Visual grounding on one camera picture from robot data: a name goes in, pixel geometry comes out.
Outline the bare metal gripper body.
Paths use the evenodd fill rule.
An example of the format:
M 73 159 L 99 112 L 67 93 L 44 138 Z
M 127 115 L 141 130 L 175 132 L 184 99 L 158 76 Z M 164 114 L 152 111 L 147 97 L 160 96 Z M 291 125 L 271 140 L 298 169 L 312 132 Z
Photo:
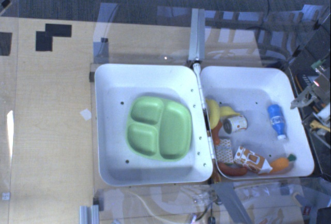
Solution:
M 330 69 L 315 69 L 318 77 L 313 80 L 313 97 L 320 100 L 330 100 Z

